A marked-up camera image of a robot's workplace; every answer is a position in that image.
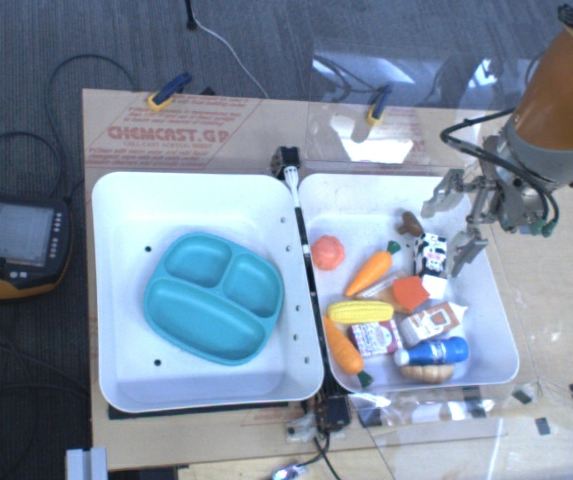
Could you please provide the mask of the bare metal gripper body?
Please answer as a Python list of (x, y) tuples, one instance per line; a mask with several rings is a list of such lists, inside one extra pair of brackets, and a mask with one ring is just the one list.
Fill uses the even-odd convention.
[(464, 188), (471, 197), (466, 230), (480, 232), (486, 224), (497, 223), (506, 232), (544, 232), (548, 199), (523, 177), (501, 135), (487, 136), (484, 154), (465, 171)]

